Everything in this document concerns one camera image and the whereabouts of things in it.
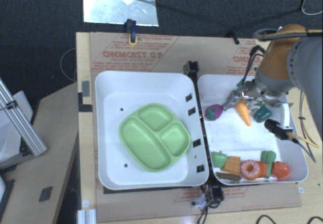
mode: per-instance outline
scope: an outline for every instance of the green plate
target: green plate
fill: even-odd
[[[169,168],[191,144],[182,122],[157,103],[145,105],[125,118],[119,127],[119,138],[129,153],[153,172]]]

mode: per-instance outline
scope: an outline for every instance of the toy donut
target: toy donut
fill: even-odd
[[[248,180],[255,180],[260,175],[260,165],[255,160],[246,160],[240,166],[240,174]]]

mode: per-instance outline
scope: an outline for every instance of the black fabric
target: black fabric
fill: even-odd
[[[82,22],[83,0],[0,0],[0,77],[12,93],[24,90],[32,105],[71,82],[60,58],[75,47],[77,31],[121,32],[121,25]],[[251,37],[260,28],[298,23],[322,28],[322,14],[306,16],[301,0],[156,0],[159,27],[138,33],[221,36],[234,31]],[[306,9],[322,9],[322,0],[306,0]],[[65,57],[69,76],[75,53]]]

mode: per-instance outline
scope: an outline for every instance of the dark background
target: dark background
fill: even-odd
[[[261,28],[290,23],[322,28],[322,14],[307,16],[301,0],[156,0],[159,27],[138,27],[138,33],[224,37],[229,30],[251,38]],[[0,0],[0,77],[14,94],[26,93],[32,106],[43,97],[71,84],[60,70],[60,59],[75,47],[78,31],[121,32],[121,25],[82,22],[83,0]],[[322,10],[322,0],[306,0],[308,12]],[[63,67],[76,69],[75,53]],[[75,221],[77,175],[71,179],[59,218]]]

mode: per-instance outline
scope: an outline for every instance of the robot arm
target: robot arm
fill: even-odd
[[[287,25],[280,31],[305,30]],[[309,109],[322,139],[322,37],[273,40],[256,74],[261,92],[282,94],[297,87],[307,95]]]

